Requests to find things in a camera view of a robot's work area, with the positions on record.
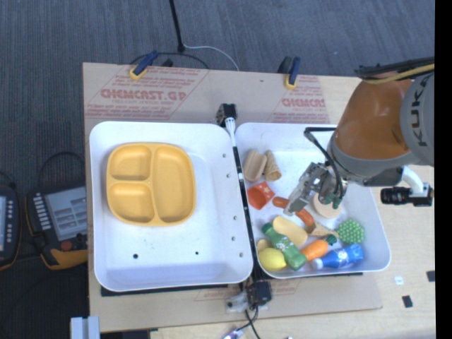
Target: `blue bottle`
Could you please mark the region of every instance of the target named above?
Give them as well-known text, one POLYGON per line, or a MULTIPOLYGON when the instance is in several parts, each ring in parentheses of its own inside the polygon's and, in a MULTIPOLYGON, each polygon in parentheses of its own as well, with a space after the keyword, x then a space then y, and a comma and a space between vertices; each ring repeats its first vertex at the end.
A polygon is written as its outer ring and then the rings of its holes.
POLYGON ((364 258, 362 247, 359 244, 351 244, 341 249, 328 252, 324 257, 311 261, 313 268, 320 270, 325 266, 329 268, 342 268, 351 263, 360 262, 364 258))

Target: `white plastic part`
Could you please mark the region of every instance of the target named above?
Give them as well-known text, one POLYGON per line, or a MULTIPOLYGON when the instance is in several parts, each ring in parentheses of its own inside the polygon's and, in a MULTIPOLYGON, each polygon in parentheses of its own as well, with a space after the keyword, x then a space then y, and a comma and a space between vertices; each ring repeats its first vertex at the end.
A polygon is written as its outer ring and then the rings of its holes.
POLYGON ((100 339, 99 317, 71 318, 71 339, 100 339))
POLYGON ((234 118, 226 118, 225 119, 226 130, 229 132, 231 137, 232 146, 236 147, 237 143, 235 141, 235 119, 234 118))
POLYGON ((243 313, 248 307, 248 298, 246 297, 246 292, 241 291, 238 295, 230 297, 226 300, 227 302, 227 313, 243 313))
POLYGON ((90 133, 94 270, 108 290, 222 285, 253 267, 237 168, 227 132, 214 124, 106 121, 90 133), (116 219, 105 193, 118 145, 156 142, 184 149, 194 166, 196 208, 180 225, 143 227, 116 219))
MULTIPOLYGON (((331 125, 315 125, 310 127, 331 127, 331 125)), ((279 180, 271 182, 269 186, 275 192, 276 196, 288 198, 293 188, 298 184, 299 177, 311 162, 322 162, 325 157, 321 151, 307 138, 304 137, 306 124, 276 124, 276 123, 243 123, 237 127, 235 138, 240 158, 246 157, 251 149, 259 152, 271 150, 278 162, 282 176, 279 180)), ((332 131, 317 132, 316 138, 319 143, 325 147, 332 131)), ((246 189, 254 185, 252 182, 245 181, 246 189)), ((335 275, 344 273, 363 273, 368 271, 378 271, 385 269, 391 260, 391 251, 388 240, 381 223, 379 212, 376 207, 374 196, 369 187, 363 187, 355 183, 350 183, 347 193, 344 196, 341 205, 341 212, 336 218, 324 218, 319 215, 311 202, 306 206, 315 221, 335 230, 337 226, 348 218, 353 218, 364 228, 364 240, 361 242, 364 251, 364 259, 359 263, 348 265, 343 268, 315 269, 312 265, 304 265, 298 271, 291 268, 284 268, 279 271, 264 272, 272 278, 290 279, 302 278, 315 275, 335 275)), ((262 209, 257 210, 250 206, 249 215, 253 230, 254 242, 265 239, 262 233, 262 226, 270 222, 278 215, 284 215, 283 209, 268 203, 262 209)), ((304 226, 303 222, 296 216, 284 215, 284 218, 293 223, 304 226)), ((313 242, 316 237, 309 235, 306 245, 313 242)), ((329 249, 342 247, 341 242, 336 242, 329 249)))
POLYGON ((405 166, 403 168, 402 180, 410 185, 412 195, 422 195, 424 191, 424 183, 415 171, 405 166))

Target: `yellow lemon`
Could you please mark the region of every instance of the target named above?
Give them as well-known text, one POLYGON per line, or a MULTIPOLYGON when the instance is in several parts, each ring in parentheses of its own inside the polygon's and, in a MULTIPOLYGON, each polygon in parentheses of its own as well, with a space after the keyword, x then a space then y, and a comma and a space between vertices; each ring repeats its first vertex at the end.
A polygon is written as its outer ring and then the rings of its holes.
POLYGON ((271 246, 271 242, 266 240, 266 239, 260 239, 259 241, 257 241, 257 252, 261 252, 264 249, 267 249, 268 247, 273 247, 271 246))
POLYGON ((262 267, 267 271, 278 271, 286 267, 283 253, 272 247, 260 251, 258 257, 262 267))

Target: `plastic vegetable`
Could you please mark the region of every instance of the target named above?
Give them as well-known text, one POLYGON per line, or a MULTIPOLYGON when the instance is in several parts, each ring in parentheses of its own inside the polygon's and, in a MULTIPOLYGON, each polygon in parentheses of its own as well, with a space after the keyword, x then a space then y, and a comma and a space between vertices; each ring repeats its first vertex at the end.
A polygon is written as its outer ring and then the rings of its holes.
MULTIPOLYGON (((279 207, 279 208, 284 208, 285 206, 287 206, 287 204, 289 203, 289 200, 283 197, 279 197, 276 196, 273 200, 272 203, 274 206, 279 207)), ((306 226, 311 226, 314 224, 314 218, 312 217, 312 215, 306 211, 304 208, 300 211, 295 212, 295 215, 304 222, 304 224, 306 226)))
POLYGON ((298 247, 306 244, 308 240, 308 233, 301 225, 283 216, 276 216, 273 219, 273 228, 278 234, 286 235, 298 247))
POLYGON ((364 240, 364 229, 352 219, 342 222, 336 232, 339 234, 339 239, 346 244, 359 244, 364 240))
POLYGON ((325 255, 328 252, 328 246, 335 244, 337 241, 335 236, 330 234, 326 239, 318 239, 305 246, 300 251, 307 257, 308 261, 312 261, 315 258, 325 255))

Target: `green ball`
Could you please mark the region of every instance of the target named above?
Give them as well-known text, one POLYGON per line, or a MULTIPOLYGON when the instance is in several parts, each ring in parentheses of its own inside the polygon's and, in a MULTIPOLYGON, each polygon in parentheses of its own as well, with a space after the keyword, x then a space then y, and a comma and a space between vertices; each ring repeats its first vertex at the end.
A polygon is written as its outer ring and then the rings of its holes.
POLYGON ((340 223, 336 232, 345 244, 359 244, 364 240, 364 228, 352 219, 340 223))

